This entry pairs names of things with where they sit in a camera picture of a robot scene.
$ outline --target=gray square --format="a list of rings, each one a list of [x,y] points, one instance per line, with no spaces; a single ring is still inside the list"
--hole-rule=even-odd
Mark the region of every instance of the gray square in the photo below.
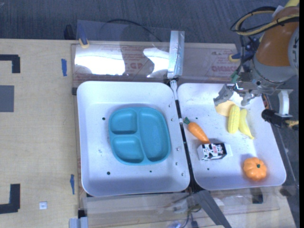
[[[0,112],[14,112],[13,85],[0,85]]]

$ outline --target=blue divided plate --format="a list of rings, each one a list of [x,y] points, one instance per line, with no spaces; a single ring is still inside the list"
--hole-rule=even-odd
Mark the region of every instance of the blue divided plate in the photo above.
[[[109,118],[109,136],[117,160],[129,165],[156,164],[171,150],[163,115],[150,107],[128,107]]]

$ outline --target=orange carrot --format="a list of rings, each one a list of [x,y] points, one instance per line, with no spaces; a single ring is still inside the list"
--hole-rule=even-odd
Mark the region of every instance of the orange carrot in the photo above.
[[[190,122],[190,120],[187,117],[184,119],[184,123],[188,125],[189,132],[192,133],[195,137],[197,137],[200,141],[202,141],[203,144],[210,143],[205,132],[197,123]]]

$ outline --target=floor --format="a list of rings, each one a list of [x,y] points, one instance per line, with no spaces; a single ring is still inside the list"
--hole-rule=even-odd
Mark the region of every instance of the floor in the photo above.
[[[285,5],[289,0],[0,0],[0,38],[62,39],[78,20],[107,22],[128,20],[151,28],[185,31],[185,42],[234,43],[239,37],[230,31],[235,20],[261,6]],[[261,16],[248,27],[264,23]],[[298,85],[293,77],[284,85],[290,94],[290,114],[298,119]],[[270,97],[278,109],[278,99]],[[299,132],[273,128],[288,176],[281,192],[299,226]]]

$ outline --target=toy pumpkin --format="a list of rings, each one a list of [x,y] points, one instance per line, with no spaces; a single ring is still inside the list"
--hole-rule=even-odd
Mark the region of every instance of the toy pumpkin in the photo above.
[[[257,157],[248,158],[244,161],[243,170],[249,178],[254,181],[262,180],[267,175],[267,167]]]

